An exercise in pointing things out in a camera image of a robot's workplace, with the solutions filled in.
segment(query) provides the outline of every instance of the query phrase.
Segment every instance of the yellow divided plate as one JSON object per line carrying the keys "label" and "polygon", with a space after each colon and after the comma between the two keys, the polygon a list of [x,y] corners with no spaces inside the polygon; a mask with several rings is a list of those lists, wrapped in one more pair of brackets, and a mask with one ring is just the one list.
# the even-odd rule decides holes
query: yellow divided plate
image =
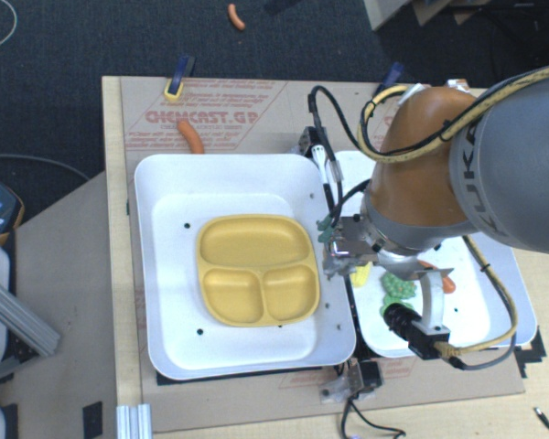
{"label": "yellow divided plate", "polygon": [[318,306],[313,246],[294,219],[279,215],[213,219],[199,232],[197,263],[205,305],[224,324],[290,324],[311,316]]}

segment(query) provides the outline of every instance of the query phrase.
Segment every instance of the connector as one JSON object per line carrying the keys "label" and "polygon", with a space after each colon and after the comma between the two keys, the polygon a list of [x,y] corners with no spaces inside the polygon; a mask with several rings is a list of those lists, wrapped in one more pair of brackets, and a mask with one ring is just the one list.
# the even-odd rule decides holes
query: connector
{"label": "connector", "polygon": [[331,224],[331,217],[327,215],[323,220],[318,221],[318,230],[326,230]]}
{"label": "connector", "polygon": [[381,368],[378,362],[373,361],[372,359],[365,359],[359,361],[359,365],[364,390],[373,391],[384,384],[384,381],[382,380]]}
{"label": "connector", "polygon": [[391,69],[388,70],[388,73],[384,76],[382,83],[379,84],[376,88],[376,91],[374,92],[374,95],[372,97],[380,94],[386,88],[393,86],[398,81],[398,79],[401,78],[403,72],[404,65],[399,62],[394,62],[394,64],[391,65]]}
{"label": "connector", "polygon": [[299,137],[299,154],[304,157],[311,157],[311,148],[315,145],[321,145],[321,140],[319,139],[318,130],[313,127],[305,127],[303,133]]}
{"label": "connector", "polygon": [[386,325],[400,338],[409,342],[409,349],[421,359],[439,359],[439,351],[434,347],[437,341],[448,341],[449,330],[444,333],[427,334],[421,328],[419,322],[421,316],[413,309],[402,304],[389,305],[382,315]]}
{"label": "connector", "polygon": [[331,235],[333,234],[333,228],[328,227],[325,228],[321,234],[318,236],[318,242],[327,243],[331,239]]}

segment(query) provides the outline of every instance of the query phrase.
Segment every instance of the table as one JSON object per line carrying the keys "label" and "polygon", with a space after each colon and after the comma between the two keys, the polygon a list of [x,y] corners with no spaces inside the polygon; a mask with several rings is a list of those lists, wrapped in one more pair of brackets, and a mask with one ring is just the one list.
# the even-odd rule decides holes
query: table
{"label": "table", "polygon": [[[102,79],[102,102],[106,154],[110,258],[113,292],[116,396],[119,405],[143,402],[135,315],[133,254],[129,217],[126,214],[128,186],[124,155],[121,77]],[[498,398],[455,403],[391,408],[369,412],[371,421],[393,425],[408,437],[482,438],[545,437],[549,434],[533,412],[541,408],[549,417],[549,255],[515,251],[523,279],[532,298],[546,349],[543,362],[527,366],[526,392]],[[309,416],[275,422],[249,423],[220,428],[155,434],[155,438],[337,437],[336,414]],[[348,420],[350,434],[371,437],[374,432],[355,415]]]}

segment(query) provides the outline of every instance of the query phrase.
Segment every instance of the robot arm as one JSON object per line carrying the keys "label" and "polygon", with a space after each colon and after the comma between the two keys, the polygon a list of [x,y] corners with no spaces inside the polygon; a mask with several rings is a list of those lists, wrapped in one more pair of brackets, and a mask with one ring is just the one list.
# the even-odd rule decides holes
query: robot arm
{"label": "robot arm", "polygon": [[[372,105],[381,101],[382,93]],[[348,274],[372,262],[402,279],[420,279],[423,316],[393,307],[384,318],[410,346],[412,337],[421,340],[422,358],[443,357],[448,351],[435,350],[435,343],[447,337],[443,330],[432,333],[438,319],[426,310],[439,310],[431,304],[439,298],[429,283],[435,276],[424,271],[419,253],[464,236],[476,256],[469,234],[477,231],[511,247],[549,253],[549,67],[504,81],[477,99],[445,87],[414,93],[394,116],[381,151],[366,141],[365,122],[359,148],[377,163],[357,222],[343,219],[328,239],[326,268]],[[495,273],[487,275],[496,282]],[[501,296],[515,319],[509,295]]]}

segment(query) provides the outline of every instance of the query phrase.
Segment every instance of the white cable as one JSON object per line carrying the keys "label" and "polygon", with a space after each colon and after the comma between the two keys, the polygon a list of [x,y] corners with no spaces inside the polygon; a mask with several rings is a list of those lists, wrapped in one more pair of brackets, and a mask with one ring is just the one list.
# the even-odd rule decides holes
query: white cable
{"label": "white cable", "polygon": [[10,4],[10,2],[7,2],[6,0],[0,0],[0,2],[5,4],[10,9],[10,11],[12,12],[12,16],[14,17],[10,32],[0,41],[0,46],[2,46],[8,39],[12,37],[13,34],[15,34],[16,26],[18,25],[18,16],[16,15],[15,8]]}

